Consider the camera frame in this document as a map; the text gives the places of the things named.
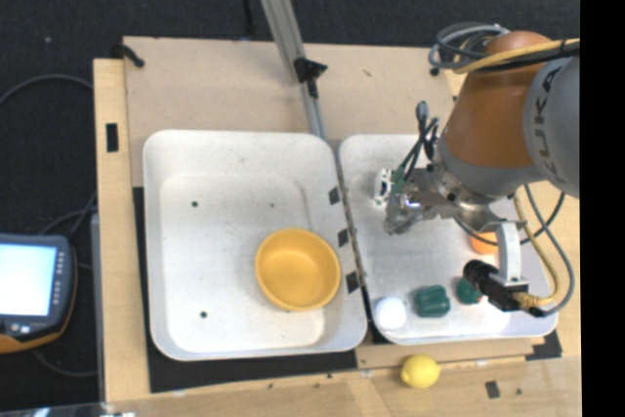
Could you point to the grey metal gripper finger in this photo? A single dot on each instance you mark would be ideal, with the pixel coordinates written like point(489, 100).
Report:
point(415, 216)
point(393, 221)

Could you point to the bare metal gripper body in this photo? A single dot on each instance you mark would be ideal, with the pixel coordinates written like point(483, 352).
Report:
point(434, 197)

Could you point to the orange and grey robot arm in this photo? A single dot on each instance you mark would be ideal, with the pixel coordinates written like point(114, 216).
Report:
point(493, 112)

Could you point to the white plastic tray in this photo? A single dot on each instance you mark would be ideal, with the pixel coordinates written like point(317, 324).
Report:
point(220, 234)
point(420, 259)

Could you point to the orange ball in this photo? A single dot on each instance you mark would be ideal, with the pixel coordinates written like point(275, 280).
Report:
point(483, 243)

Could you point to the dark green toy pepper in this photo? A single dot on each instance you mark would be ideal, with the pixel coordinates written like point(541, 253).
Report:
point(432, 302)

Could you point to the small green toy vegetable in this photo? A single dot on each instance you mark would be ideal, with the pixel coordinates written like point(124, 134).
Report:
point(467, 292)

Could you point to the white ball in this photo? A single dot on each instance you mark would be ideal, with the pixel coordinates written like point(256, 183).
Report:
point(390, 313)

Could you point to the yellow bowl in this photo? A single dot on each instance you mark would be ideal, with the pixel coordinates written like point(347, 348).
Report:
point(298, 269)

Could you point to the yellow lemon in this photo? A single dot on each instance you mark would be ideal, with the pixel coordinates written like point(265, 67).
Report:
point(421, 372)

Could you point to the pale brown flat board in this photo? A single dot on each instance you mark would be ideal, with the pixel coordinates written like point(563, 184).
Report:
point(220, 83)

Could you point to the black cylinder on white bracket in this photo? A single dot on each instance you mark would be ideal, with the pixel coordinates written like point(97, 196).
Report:
point(508, 254)

